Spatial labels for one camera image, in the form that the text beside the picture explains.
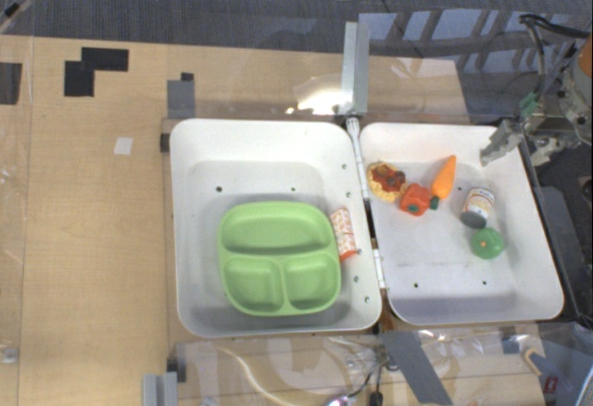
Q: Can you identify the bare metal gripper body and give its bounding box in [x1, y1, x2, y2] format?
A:
[523, 86, 593, 150]

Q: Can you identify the white can with grey lid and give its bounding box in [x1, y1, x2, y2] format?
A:
[459, 186, 497, 230]

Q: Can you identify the orange toy carrot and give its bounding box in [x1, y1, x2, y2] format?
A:
[430, 154, 458, 201]

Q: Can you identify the orange toy bell pepper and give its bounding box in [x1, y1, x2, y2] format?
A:
[398, 182, 442, 218]

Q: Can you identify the green round toy fruit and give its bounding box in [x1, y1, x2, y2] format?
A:
[470, 227, 506, 261]

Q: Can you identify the yellow toy pasta with sauce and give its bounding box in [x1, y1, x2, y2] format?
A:
[366, 159, 409, 204]

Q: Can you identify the white plastic tray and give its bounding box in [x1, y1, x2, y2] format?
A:
[169, 118, 384, 340]
[359, 121, 566, 328]

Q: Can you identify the orange and white packet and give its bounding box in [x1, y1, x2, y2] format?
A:
[329, 207, 363, 263]

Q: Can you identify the green divided plate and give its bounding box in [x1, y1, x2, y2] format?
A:
[216, 201, 344, 318]

